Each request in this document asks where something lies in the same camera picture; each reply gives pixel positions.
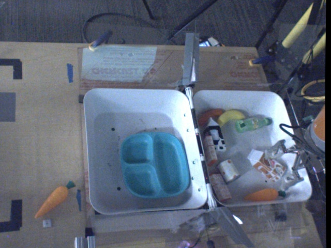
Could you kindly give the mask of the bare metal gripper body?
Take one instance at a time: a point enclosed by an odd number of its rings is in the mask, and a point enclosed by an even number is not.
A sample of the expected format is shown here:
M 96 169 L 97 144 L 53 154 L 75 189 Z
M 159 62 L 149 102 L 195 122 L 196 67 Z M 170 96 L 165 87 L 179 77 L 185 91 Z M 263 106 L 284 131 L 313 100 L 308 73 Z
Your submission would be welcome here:
M 291 153 L 295 154 L 293 172 L 305 168 L 311 174 L 325 174 L 325 153 L 320 149 L 294 145 Z

